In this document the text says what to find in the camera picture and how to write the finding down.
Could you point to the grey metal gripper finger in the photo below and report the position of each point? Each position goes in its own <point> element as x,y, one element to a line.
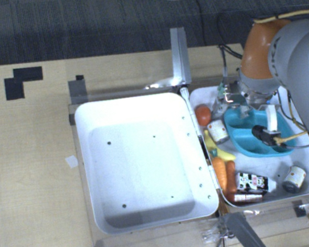
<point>219,109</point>
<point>243,111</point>

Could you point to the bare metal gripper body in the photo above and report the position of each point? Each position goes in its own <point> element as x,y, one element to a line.
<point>251,100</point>

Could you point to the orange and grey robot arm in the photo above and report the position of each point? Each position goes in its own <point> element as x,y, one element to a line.
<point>301,69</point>

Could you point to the red tomato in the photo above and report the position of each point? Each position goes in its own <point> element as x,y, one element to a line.
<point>203,114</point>

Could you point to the white can with orange print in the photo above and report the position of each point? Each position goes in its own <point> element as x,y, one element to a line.
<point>295,178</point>
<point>218,131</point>

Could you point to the blue divided plate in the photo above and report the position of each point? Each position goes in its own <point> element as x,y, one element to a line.
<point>246,138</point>

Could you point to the yellow banana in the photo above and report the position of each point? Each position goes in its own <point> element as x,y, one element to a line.
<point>213,147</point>

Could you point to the white plastic tray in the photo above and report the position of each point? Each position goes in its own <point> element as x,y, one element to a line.
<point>264,167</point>
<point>143,165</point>

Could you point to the orange carrot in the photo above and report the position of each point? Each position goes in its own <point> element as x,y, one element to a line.
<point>219,170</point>

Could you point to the brown sausage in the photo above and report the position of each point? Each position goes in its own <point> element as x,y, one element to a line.
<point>231,176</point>

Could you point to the black and white patterned carton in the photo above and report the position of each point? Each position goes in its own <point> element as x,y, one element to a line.
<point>251,182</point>

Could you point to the red and white packet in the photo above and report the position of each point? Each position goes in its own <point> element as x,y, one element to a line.
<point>246,197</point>

